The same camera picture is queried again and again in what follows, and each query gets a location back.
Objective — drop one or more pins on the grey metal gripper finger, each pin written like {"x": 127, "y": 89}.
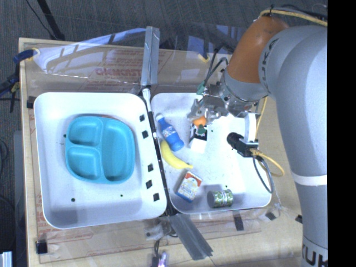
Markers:
{"x": 194, "y": 110}
{"x": 213, "y": 116}

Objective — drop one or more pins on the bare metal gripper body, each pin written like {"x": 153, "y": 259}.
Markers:
{"x": 215, "y": 97}

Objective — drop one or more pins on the orange carrot green top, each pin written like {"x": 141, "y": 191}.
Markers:
{"x": 200, "y": 121}

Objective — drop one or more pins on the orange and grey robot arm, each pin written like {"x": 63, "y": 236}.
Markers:
{"x": 300, "y": 93}

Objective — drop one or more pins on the white and black carton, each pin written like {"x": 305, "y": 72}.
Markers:
{"x": 198, "y": 145}

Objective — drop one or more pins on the blue bottle white cap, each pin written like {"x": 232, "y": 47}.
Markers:
{"x": 170, "y": 135}

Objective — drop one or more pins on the white plastic tray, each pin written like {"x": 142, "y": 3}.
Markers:
{"x": 91, "y": 202}
{"x": 222, "y": 165}

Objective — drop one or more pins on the yellow banana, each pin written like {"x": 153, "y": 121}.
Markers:
{"x": 172, "y": 158}

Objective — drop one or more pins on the white and orange carton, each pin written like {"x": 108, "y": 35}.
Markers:
{"x": 189, "y": 187}

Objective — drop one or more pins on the green can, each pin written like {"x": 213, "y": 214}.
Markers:
{"x": 219, "y": 198}

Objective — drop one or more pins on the blue divided plate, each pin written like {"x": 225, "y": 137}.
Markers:
{"x": 116, "y": 149}

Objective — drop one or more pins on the brown cardboard board red print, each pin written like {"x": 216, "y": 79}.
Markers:
{"x": 116, "y": 65}

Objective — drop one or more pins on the black cylinder on white bracket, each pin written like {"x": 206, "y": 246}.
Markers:
{"x": 236, "y": 139}

